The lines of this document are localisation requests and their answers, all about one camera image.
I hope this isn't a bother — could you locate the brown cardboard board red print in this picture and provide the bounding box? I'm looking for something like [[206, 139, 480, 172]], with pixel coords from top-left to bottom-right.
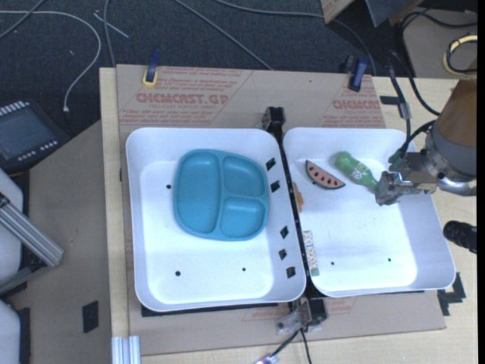
[[115, 64, 447, 357]]

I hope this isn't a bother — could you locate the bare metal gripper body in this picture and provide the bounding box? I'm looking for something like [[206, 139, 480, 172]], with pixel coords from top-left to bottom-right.
[[393, 146, 449, 196]]

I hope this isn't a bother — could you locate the red watermelon slice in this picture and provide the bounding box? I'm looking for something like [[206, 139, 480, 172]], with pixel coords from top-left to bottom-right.
[[305, 159, 347, 190]]

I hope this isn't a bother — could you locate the green bottle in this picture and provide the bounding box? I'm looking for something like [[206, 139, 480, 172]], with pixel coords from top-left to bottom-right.
[[333, 150, 381, 193]]

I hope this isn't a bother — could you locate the thin black and white rod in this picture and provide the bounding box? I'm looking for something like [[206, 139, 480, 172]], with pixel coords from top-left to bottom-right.
[[276, 121, 312, 303]]

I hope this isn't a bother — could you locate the white plastic tray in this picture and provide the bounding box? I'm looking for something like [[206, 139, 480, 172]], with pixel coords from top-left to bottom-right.
[[124, 127, 308, 313], [282, 126, 457, 299]]

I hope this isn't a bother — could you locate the black block with thin wires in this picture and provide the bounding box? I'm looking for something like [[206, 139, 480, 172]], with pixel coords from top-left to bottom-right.
[[275, 297, 328, 336], [261, 105, 286, 133]]

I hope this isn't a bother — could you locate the black cylinder on white bracket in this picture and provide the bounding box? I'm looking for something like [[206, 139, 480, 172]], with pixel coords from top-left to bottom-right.
[[435, 174, 477, 255]]

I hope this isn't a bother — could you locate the white printed packet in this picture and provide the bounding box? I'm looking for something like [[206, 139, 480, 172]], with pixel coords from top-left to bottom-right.
[[302, 230, 321, 278]]

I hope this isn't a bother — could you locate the blue divided plate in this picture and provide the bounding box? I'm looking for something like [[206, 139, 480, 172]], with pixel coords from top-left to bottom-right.
[[172, 148, 271, 243]]

